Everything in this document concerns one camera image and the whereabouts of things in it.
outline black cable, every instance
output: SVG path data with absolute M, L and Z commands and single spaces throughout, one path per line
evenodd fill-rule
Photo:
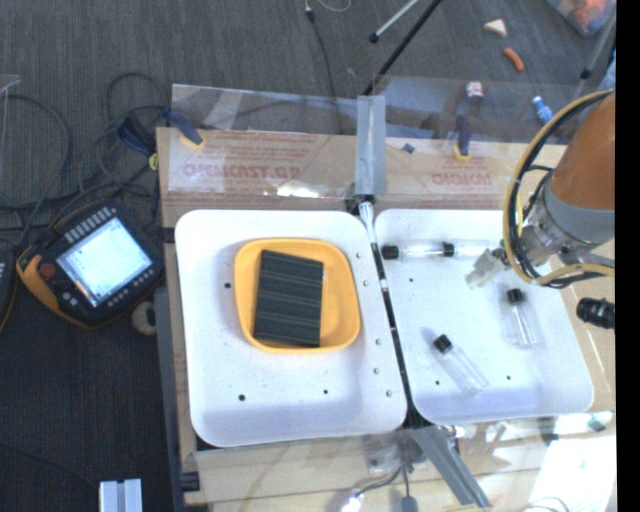
M 21 455 L 23 457 L 27 457 L 29 459 L 32 459 L 32 460 L 36 461 L 36 462 L 44 462 L 45 464 L 47 464 L 49 466 L 61 469 L 65 473 L 68 473 L 69 475 L 74 476 L 78 481 L 84 483 L 91 490 L 93 490 L 93 491 L 97 491 L 98 490 L 98 486 L 94 482 L 89 480 L 89 478 L 87 478 L 85 475 L 83 475 L 79 471 L 76 471 L 75 469 L 70 468 L 69 466 L 66 466 L 65 464 L 62 464 L 60 462 L 56 462 L 56 461 L 48 459 L 46 457 L 42 457 L 41 455 L 36 455 L 35 453 L 28 452 L 28 451 L 23 450 L 21 448 L 16 448 L 15 446 L 11 446 L 11 445 L 6 444 L 4 442 L 0 442 L 0 448 L 2 448 L 3 450 L 6 450 L 6 451 L 10 451 L 10 452 L 12 452 L 14 454 L 17 454 L 17 455 Z
M 12 240 L 6 236 L 0 237 L 0 240 L 10 244 L 13 250 L 17 250 L 17 251 L 21 250 L 30 230 L 33 227 L 33 224 L 37 215 L 40 213 L 40 210 L 45 204 L 50 204 L 53 202 L 59 202 L 63 200 L 70 200 L 69 204 L 74 204 L 80 198 L 88 195 L 89 193 L 95 192 L 96 190 L 99 190 L 107 186 L 115 186 L 116 193 L 127 191 L 132 194 L 145 195 L 149 197 L 152 196 L 152 192 L 146 191 L 143 187 L 137 185 L 136 183 L 133 183 L 133 180 L 141 175 L 141 171 L 148 168 L 148 162 L 145 163 L 145 166 L 143 167 L 143 169 L 136 172 L 133 176 L 130 176 L 128 178 L 117 178 L 107 168 L 105 160 L 109 158 L 118 148 L 123 147 L 122 142 L 119 139 L 116 139 L 110 145 L 108 145 L 106 149 L 102 151 L 100 149 L 100 146 L 105 141 L 110 142 L 109 141 L 110 138 L 115 138 L 114 136 L 117 136 L 118 124 L 127 115 L 131 115 L 132 113 L 139 112 L 142 110 L 150 110 L 150 109 L 163 110 L 164 108 L 166 108 L 165 105 L 144 105 L 144 106 L 136 107 L 134 109 L 130 109 L 126 113 L 122 113 L 122 114 L 119 114 L 118 116 L 112 117 L 110 114 L 111 90 L 119 80 L 122 80 L 123 78 L 127 78 L 127 77 L 132 77 L 132 76 L 143 77 L 147 80 L 150 80 L 154 85 L 160 88 L 160 86 L 155 81 L 153 81 L 153 79 L 141 73 L 125 73 L 123 75 L 120 75 L 119 77 L 116 77 L 116 79 L 114 79 L 107 87 L 107 93 L 106 93 L 107 98 L 105 100 L 105 111 L 107 116 L 109 117 L 107 128 L 103 134 L 101 134 L 97 139 L 95 139 L 90 144 L 88 150 L 81 155 L 81 158 L 78 160 L 77 164 L 75 164 L 74 166 L 70 164 L 70 155 L 72 151 L 71 132 L 67 126 L 67 123 L 62 118 L 62 116 L 58 112 L 56 112 L 52 107 L 48 106 L 47 104 L 39 100 L 31 98 L 29 96 L 25 96 L 25 95 L 9 96 L 10 99 L 21 100 L 21 101 L 28 102 L 32 105 L 35 105 L 39 109 L 44 110 L 47 114 L 49 114 L 55 120 L 55 122 L 59 125 L 62 136 L 63 136 L 63 142 L 64 142 L 63 159 L 58 166 L 58 170 L 57 172 L 52 173 L 51 179 L 45 184 L 43 192 L 40 194 L 40 196 L 37 199 L 23 201 L 21 203 L 11 203 L 10 201 L 7 200 L 6 197 L 4 197 L 3 195 L 0 195 L 0 200 L 3 200 L 2 202 L 0 202 L 0 209 L 11 210 L 18 217 L 19 217 L 19 214 L 17 213 L 18 210 L 31 210 L 27 221 L 23 223 L 22 233 L 16 240 Z M 93 160 L 95 167 L 87 176 L 84 176 L 82 172 L 83 166 L 86 165 L 87 162 L 91 163 L 91 160 Z M 74 187 L 72 190 L 67 192 L 59 193 L 56 195 L 50 195 L 50 192 L 53 186 L 55 185 L 56 181 L 58 181 L 61 178 L 63 173 L 65 171 L 72 170 L 76 167 L 77 167 L 77 173 L 78 173 L 76 187 Z M 94 180 L 99 174 L 101 174 L 103 176 L 103 179 L 106 179 L 107 182 L 89 187 L 89 182 Z
M 405 464 L 402 465 L 402 478 L 404 480 L 405 487 L 405 495 L 410 496 L 409 494 L 409 475 L 407 475 L 407 466 Z
M 121 75 L 116 76 L 113 80 L 111 80 L 111 82 L 109 82 L 109 85 L 107 85 L 107 89 L 106 92 L 104 94 L 104 103 L 103 103 L 103 110 L 104 110 L 104 116 L 105 116 L 105 120 L 107 123 L 111 122 L 113 120 L 113 118 L 111 117 L 111 94 L 113 89 L 115 88 L 115 86 L 118 84 L 118 82 L 120 82 L 121 80 L 124 80 L 126 78 L 142 78 L 146 81 L 148 81 L 151 85 L 153 85 L 156 90 L 158 90 L 160 92 L 160 94 L 163 96 L 163 99 L 165 100 L 165 102 L 167 103 L 167 105 L 170 103 L 170 97 L 167 95 L 164 87 L 162 84 L 160 84 L 160 82 L 158 82 L 155 78 L 145 74 L 145 73 L 141 73 L 138 71 L 130 71 L 128 73 L 122 73 Z
M 534 168 L 533 162 L 535 158 L 538 156 L 540 150 L 548 140 L 549 136 L 554 133 L 559 127 L 564 125 L 569 119 L 573 118 L 576 114 L 582 112 L 584 109 L 590 107 L 596 102 L 602 100 L 604 97 L 611 94 L 612 91 L 603 91 L 601 94 L 594 96 L 588 100 L 577 103 L 573 108 L 565 112 L 560 118 L 558 118 L 554 124 L 548 124 L 543 127 L 544 132 L 542 132 L 539 140 L 536 141 L 536 144 L 531 148 L 531 151 L 527 155 L 527 158 L 522 164 L 522 167 L 517 173 L 515 183 L 513 189 L 511 190 L 510 196 L 507 198 L 507 211 L 509 215 L 507 217 L 508 222 L 508 233 L 509 238 L 511 240 L 511 246 L 513 248 L 514 259 L 518 266 L 522 269 L 522 271 L 531 279 L 537 279 L 540 277 L 540 274 L 534 268 L 533 264 L 529 260 L 526 250 L 522 245 L 522 241 L 520 239 L 519 234 L 519 226 L 518 219 L 516 218 L 517 212 L 517 198 L 518 192 L 520 189 L 520 185 L 522 183 L 522 178 L 524 175 Z M 553 281 L 546 283 L 545 286 L 550 288 L 565 288 L 577 281 L 591 279 L 593 277 L 597 277 L 600 274 L 597 273 L 583 273 L 578 276 L 573 277 L 565 277 L 561 279 L 554 279 Z
M 541 165 L 532 165 L 529 168 L 529 171 L 536 171 L 536 170 L 537 171 L 546 171 L 546 174 L 538 182 L 538 185 L 536 186 L 535 190 L 533 191 L 533 193 L 529 197 L 529 201 L 527 201 L 527 205 L 522 209 L 522 216 L 525 219 L 531 213 L 531 210 L 533 209 L 533 207 L 535 206 L 536 201 L 538 200 L 538 196 L 540 195 L 540 192 L 544 188 L 544 185 L 551 178 L 551 174 L 552 174 L 551 171 L 553 171 L 553 169 L 551 167 L 544 167 L 544 166 L 541 166 Z
M 336 89 L 333 81 L 333 73 L 331 71 L 331 66 L 329 65 L 329 59 L 327 58 L 327 50 L 324 46 L 324 42 L 322 41 L 322 36 L 320 36 L 320 32 L 318 32 L 318 26 L 315 23 L 315 15 L 311 9 L 305 11 L 307 14 L 307 18 L 311 22 L 313 26 L 313 31 L 316 34 L 316 38 L 318 39 L 318 44 L 320 45 L 320 51 L 322 53 L 322 59 L 324 60 L 324 65 L 327 68 L 327 76 L 329 79 L 329 91 L 331 92 L 331 97 L 336 97 Z
M 369 485 L 365 485 L 364 487 L 360 487 L 358 489 L 359 490 L 358 494 L 362 494 L 368 491 L 372 491 L 373 489 L 379 489 L 380 487 L 384 487 L 386 485 L 392 484 L 396 480 L 396 478 L 398 478 L 401 472 L 402 472 L 402 468 L 400 467 L 397 470 L 395 470 L 393 473 L 391 473 L 389 478 L 385 480 L 378 480 Z

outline black sponge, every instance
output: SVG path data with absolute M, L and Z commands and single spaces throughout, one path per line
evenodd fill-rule
M 319 347 L 323 275 L 321 261 L 263 250 L 253 337 Z

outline yellow bowl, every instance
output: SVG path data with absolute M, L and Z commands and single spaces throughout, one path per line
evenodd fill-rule
M 321 261 L 324 265 L 320 346 L 298 347 L 260 341 L 253 337 L 253 326 L 263 250 Z M 266 238 L 243 245 L 235 258 L 234 287 L 240 327 L 247 341 L 267 352 L 309 354 L 342 349 L 360 332 L 360 308 L 353 274 L 347 257 L 336 246 L 306 238 Z

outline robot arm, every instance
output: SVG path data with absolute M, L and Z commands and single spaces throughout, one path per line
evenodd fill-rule
M 519 189 L 549 135 L 573 115 L 595 105 L 560 162 L 540 181 L 524 208 Z M 470 286 L 513 269 L 534 285 L 563 288 L 576 281 L 615 276 L 615 262 L 592 253 L 615 235 L 615 92 L 598 91 L 558 112 L 523 154 L 503 215 L 503 246 L 487 250 L 467 276 Z M 557 256 L 565 266 L 541 275 L 536 266 Z

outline wire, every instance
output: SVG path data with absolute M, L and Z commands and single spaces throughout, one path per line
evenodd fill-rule
M 406 493 L 406 496 L 409 497 L 411 495 L 409 494 L 409 476 L 407 475 L 406 464 L 403 464 L 401 469 L 402 469 L 402 478 L 404 479 L 405 493 Z
M 345 4 L 344 7 L 332 7 L 328 5 L 326 2 L 324 2 L 324 0 L 317 0 L 317 2 L 322 7 L 324 7 L 327 11 L 331 11 L 331 12 L 345 12 L 351 8 L 351 0 L 347 0 L 347 3 Z M 309 6 L 309 0 L 304 1 L 304 6 L 307 11 L 311 9 L 311 7 Z
M 523 211 L 519 203 L 519 188 L 522 183 L 522 178 L 528 171 L 534 169 L 534 167 L 532 167 L 533 161 L 549 135 L 576 113 L 581 112 L 590 105 L 602 100 L 612 92 L 613 90 L 605 90 L 588 94 L 571 102 L 557 112 L 553 118 L 538 131 L 529 146 L 525 149 L 518 165 L 516 166 L 513 178 L 509 185 L 507 201 L 505 201 L 503 212 L 503 241 L 505 252 L 511 266 L 516 274 L 527 283 L 549 286 L 552 288 L 564 288 L 579 280 L 591 279 L 601 275 L 611 277 L 615 276 L 615 269 L 613 267 L 595 263 L 571 264 L 555 270 L 545 276 L 540 275 L 529 261 L 520 240 L 522 224 L 526 220 L 524 211 L 527 213 L 530 212 L 531 206 L 527 206 Z M 581 274 L 567 277 L 571 274 L 575 274 L 576 272 L 580 272 Z
M 562 501 L 560 498 L 557 498 L 555 496 L 549 496 L 547 498 L 538 498 L 537 500 L 534 500 L 534 501 L 532 501 L 530 503 L 527 503 L 527 505 L 525 505 L 523 508 L 518 509 L 517 512 L 525 512 L 526 510 L 530 510 L 532 508 L 542 508 L 542 509 L 545 509 L 545 510 L 550 510 L 551 512 L 558 512 L 559 509 L 557 509 L 557 508 L 550 507 L 548 505 L 537 505 L 538 502 L 546 501 L 546 500 L 557 501 L 560 504 L 560 506 L 562 507 L 562 510 L 564 510 L 564 512 L 571 512 L 569 510 L 569 507 L 567 506 L 567 504 L 564 501 Z
M 61 464 L 60 462 L 56 462 L 54 460 L 48 459 L 46 457 L 42 457 L 41 455 L 36 455 L 35 453 L 31 453 L 28 452 L 26 450 L 23 450 L 21 448 L 16 448 L 14 446 L 8 445 L 6 443 L 0 442 L 0 448 L 2 448 L 3 450 L 7 450 L 10 452 L 13 452 L 15 454 L 18 455 L 22 455 L 23 457 L 27 457 L 30 458 L 36 462 L 44 462 L 45 464 L 58 468 L 58 469 L 62 469 L 64 472 L 74 476 L 77 480 L 79 480 L 80 482 L 83 482 L 84 484 L 87 485 L 87 487 L 90 487 L 93 491 L 97 491 L 98 490 L 98 486 L 92 482 L 91 480 L 89 480 L 85 475 L 83 475 L 82 473 L 76 471 L 75 469 L 70 468 L 69 466 L 66 466 L 64 464 Z
M 311 22 L 311 25 L 313 26 L 313 31 L 316 34 L 316 39 L 318 39 L 318 44 L 320 44 L 320 50 L 322 52 L 322 59 L 324 60 L 324 65 L 327 68 L 327 76 L 329 79 L 329 89 L 331 91 L 331 97 L 335 98 L 336 97 L 336 90 L 335 90 L 335 85 L 334 85 L 334 81 L 333 81 L 333 73 L 331 71 L 331 66 L 329 65 L 329 58 L 327 57 L 327 50 L 324 47 L 324 42 L 322 41 L 322 37 L 320 36 L 320 32 L 318 32 L 318 27 L 316 26 L 316 22 L 315 22 L 315 14 L 313 12 L 313 10 L 311 9 L 311 7 L 309 6 L 308 0 L 305 0 L 305 13 L 307 15 L 307 18 L 309 18 L 309 21 Z
M 166 98 L 166 93 L 162 86 L 152 77 L 143 73 L 124 73 L 114 78 L 106 88 L 105 99 L 103 101 L 104 114 L 107 118 L 106 129 L 99 137 L 97 137 L 90 143 L 88 149 L 80 155 L 80 158 L 73 165 L 70 164 L 70 155 L 72 151 L 71 131 L 69 130 L 67 123 L 64 121 L 62 116 L 49 105 L 29 96 L 13 94 L 8 96 L 8 98 L 11 100 L 20 100 L 34 105 L 37 108 L 45 111 L 51 118 L 53 118 L 53 120 L 60 127 L 64 148 L 62 161 L 57 167 L 57 172 L 51 173 L 51 178 L 46 182 L 45 187 L 39 197 L 27 201 L 22 201 L 20 203 L 12 203 L 4 195 L 0 194 L 0 209 L 13 211 L 20 220 L 20 224 L 22 224 L 22 233 L 16 240 L 12 240 L 7 236 L 0 236 L 0 241 L 12 245 L 13 250 L 20 250 L 25 243 L 27 236 L 34 228 L 35 219 L 37 218 L 37 215 L 40 213 L 40 210 L 45 204 L 63 200 L 68 201 L 67 204 L 62 208 L 57 209 L 58 215 L 56 215 L 54 221 L 49 224 L 49 227 L 51 227 L 53 224 L 55 224 L 56 219 L 60 218 L 61 213 L 67 210 L 69 206 L 77 203 L 79 200 L 88 196 L 89 194 L 97 192 L 98 190 L 104 190 L 107 187 L 113 188 L 113 190 L 111 191 L 111 195 L 119 194 L 126 191 L 134 195 L 153 197 L 153 193 L 151 191 L 148 191 L 141 185 L 135 183 L 135 180 L 137 180 L 144 171 L 149 169 L 147 160 L 145 160 L 145 165 L 141 169 L 130 176 L 118 177 L 107 167 L 107 160 L 115 158 L 116 151 L 123 147 L 122 141 L 117 137 L 117 128 L 119 123 L 121 123 L 128 115 L 132 115 L 134 113 L 145 110 L 158 111 L 153 120 L 153 122 L 155 122 L 155 120 L 159 117 L 160 112 L 166 108 L 166 105 L 143 105 L 130 109 L 127 112 L 119 113 L 116 116 L 112 116 L 112 91 L 118 82 L 125 78 L 131 77 L 143 78 L 149 81 Z M 89 173 L 84 172 L 84 169 L 86 167 L 90 167 Z M 59 194 L 51 194 L 55 183 L 61 178 L 63 173 L 67 171 L 72 173 L 75 172 L 77 174 L 76 186 L 71 190 Z M 96 179 L 102 181 L 102 183 L 96 184 Z M 18 210 L 31 210 L 26 222 L 22 223 Z
M 389 475 L 387 478 L 382 480 L 376 480 L 375 482 L 369 485 L 359 487 L 358 494 L 362 494 L 368 491 L 372 491 L 373 489 L 379 489 L 380 487 L 384 487 L 386 485 L 392 484 L 396 480 L 396 478 L 398 478 L 401 472 L 402 472 L 402 467 L 399 467 L 393 473 L 391 473 L 391 475 Z

